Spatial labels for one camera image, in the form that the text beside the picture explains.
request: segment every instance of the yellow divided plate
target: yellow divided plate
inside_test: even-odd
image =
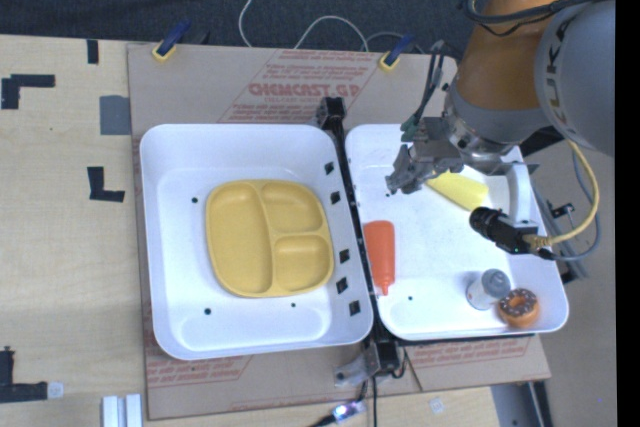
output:
[[[308,292],[333,273],[329,226],[316,195],[284,180],[241,180],[207,199],[209,258],[220,284],[246,297]]]

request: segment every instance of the cardboard sheet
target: cardboard sheet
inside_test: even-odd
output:
[[[391,72],[380,54],[180,45],[160,63],[154,44],[129,44],[128,69],[138,223],[145,368],[150,419],[335,402],[357,396],[336,387],[334,368],[360,346],[183,362],[157,345],[151,302],[139,166],[144,133],[164,123],[313,123],[324,96],[342,96],[348,130],[402,123],[424,89],[430,56],[403,55]],[[445,59],[443,83],[455,62]],[[536,336],[409,347],[410,371],[381,382],[381,395],[417,393],[549,377]]]

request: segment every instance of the blue clamp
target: blue clamp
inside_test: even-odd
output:
[[[156,47],[151,51],[151,55],[153,55],[156,60],[161,62],[169,59],[171,54],[173,54],[176,50],[176,43],[178,43],[182,39],[182,37],[187,33],[190,27],[190,20],[183,20],[182,22],[178,23],[173,29],[169,31],[165,38],[156,45]]]
[[[414,43],[413,34],[405,34],[400,41],[398,41],[397,45],[393,47],[392,50],[382,54],[382,57],[378,61],[378,65],[385,71],[393,70],[398,62],[400,61],[399,57],[402,52],[407,50],[411,51],[413,49]]]

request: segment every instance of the donut toy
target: donut toy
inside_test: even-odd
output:
[[[527,327],[540,315],[540,304],[531,290],[516,288],[500,299],[498,312],[510,326]]]

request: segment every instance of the black tape mark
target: black tape mark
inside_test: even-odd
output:
[[[89,175],[89,186],[91,187],[91,194],[89,195],[89,199],[100,201],[115,201],[118,203],[122,203],[124,201],[125,191],[104,190],[103,167],[88,167],[87,173]]]
[[[17,109],[20,104],[21,87],[46,87],[56,85],[55,75],[11,75],[2,79],[2,92],[0,95],[0,109]]]
[[[100,97],[100,135],[131,135],[128,98],[118,95]]]
[[[17,109],[20,103],[20,86],[11,79],[2,79],[0,109]]]
[[[13,383],[13,355],[14,351],[9,347],[0,351],[0,403],[46,400],[48,398],[47,383]]]
[[[100,62],[100,52],[97,39],[87,40],[87,63],[98,64]]]

